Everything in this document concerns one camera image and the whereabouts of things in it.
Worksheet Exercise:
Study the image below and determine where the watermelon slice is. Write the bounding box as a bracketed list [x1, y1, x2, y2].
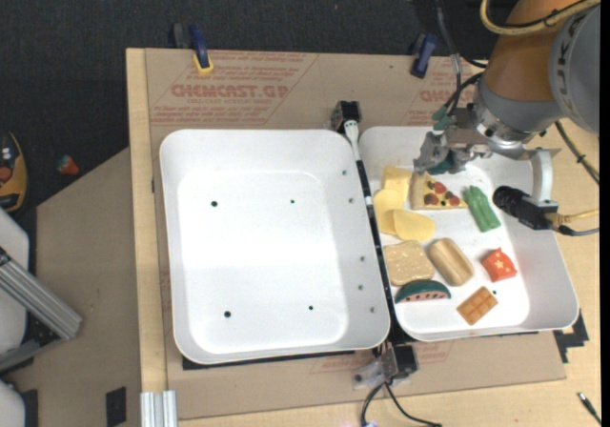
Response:
[394, 278, 453, 305]

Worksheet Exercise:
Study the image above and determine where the thin black and white rod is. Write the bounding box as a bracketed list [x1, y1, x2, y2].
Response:
[342, 119, 397, 321]

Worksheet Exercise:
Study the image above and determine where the dark green toy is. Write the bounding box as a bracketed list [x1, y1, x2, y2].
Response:
[428, 153, 461, 176]

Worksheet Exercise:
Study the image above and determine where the red strawberry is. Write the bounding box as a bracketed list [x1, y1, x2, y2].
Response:
[55, 153, 81, 177]

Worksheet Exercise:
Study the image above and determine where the white plastic tray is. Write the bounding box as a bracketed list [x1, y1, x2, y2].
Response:
[356, 125, 580, 343]
[158, 128, 393, 366]

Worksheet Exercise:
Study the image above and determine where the brown cardboard board, red print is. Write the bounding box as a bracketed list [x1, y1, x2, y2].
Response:
[145, 48, 568, 421]

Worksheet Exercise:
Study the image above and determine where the tan hot dog bun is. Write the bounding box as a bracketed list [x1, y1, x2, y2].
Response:
[426, 237, 476, 288]

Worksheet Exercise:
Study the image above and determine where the black cylinder on white bracket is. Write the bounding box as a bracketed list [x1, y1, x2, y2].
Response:
[492, 148, 559, 231]

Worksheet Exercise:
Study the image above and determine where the yellow potato chip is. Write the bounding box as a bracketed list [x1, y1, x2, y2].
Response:
[373, 188, 407, 236]
[391, 208, 437, 242]

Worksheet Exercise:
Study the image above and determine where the pizza slice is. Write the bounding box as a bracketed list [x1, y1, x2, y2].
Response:
[409, 170, 470, 212]

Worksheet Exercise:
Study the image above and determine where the green asparagus bunch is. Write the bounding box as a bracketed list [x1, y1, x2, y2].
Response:
[462, 184, 503, 234]

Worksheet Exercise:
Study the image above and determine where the red carton with yellow star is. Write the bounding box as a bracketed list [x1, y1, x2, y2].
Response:
[480, 247, 519, 283]

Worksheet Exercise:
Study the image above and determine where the orange waffle biscuit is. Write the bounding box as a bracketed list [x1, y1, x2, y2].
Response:
[456, 286, 499, 327]

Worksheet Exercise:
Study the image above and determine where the yellow cheese wedge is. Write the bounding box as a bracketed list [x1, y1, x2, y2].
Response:
[380, 165, 414, 203]

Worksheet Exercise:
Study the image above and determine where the tan bread slice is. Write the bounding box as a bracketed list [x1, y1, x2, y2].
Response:
[382, 239, 437, 288]

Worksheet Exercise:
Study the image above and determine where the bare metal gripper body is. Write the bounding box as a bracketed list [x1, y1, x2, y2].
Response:
[444, 115, 544, 162]

